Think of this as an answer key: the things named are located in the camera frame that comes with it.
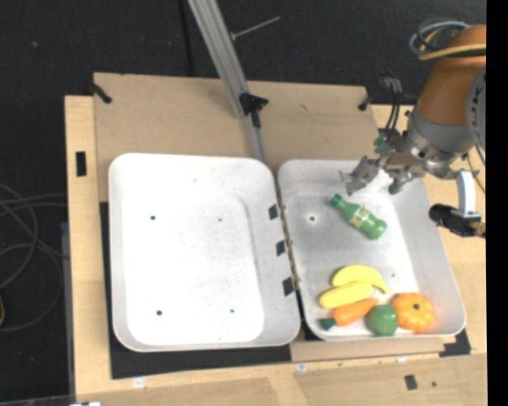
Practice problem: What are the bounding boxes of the orange carrot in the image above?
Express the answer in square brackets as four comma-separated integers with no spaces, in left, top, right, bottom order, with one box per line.
[319,297,380,332]

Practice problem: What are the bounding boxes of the brown cardboard board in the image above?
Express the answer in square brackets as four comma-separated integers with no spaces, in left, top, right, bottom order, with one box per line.
[92,72,448,363]

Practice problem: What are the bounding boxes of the orange pumpkin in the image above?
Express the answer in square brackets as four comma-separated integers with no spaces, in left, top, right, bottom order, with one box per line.
[391,292,436,335]

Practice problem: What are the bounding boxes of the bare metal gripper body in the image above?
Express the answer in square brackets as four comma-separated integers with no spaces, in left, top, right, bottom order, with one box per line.
[379,136,461,181]

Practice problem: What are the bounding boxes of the green plastic bottle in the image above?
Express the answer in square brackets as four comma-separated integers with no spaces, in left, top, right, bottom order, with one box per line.
[329,192,389,241]

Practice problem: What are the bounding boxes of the yellow banana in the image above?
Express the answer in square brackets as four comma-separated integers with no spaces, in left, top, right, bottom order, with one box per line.
[331,264,392,295]

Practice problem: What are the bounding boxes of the yellow corn cob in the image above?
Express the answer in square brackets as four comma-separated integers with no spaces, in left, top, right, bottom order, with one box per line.
[318,280,375,311]

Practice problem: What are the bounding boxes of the black cylinder on white bracket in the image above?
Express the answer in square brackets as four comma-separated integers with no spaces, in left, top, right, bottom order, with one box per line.
[428,168,487,239]

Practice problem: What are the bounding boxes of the green apple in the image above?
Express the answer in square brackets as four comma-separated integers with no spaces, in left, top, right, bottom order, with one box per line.
[366,304,400,337]

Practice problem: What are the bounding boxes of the white plastic tray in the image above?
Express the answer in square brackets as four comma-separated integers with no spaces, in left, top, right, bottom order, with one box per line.
[276,158,467,343]
[108,152,302,353]

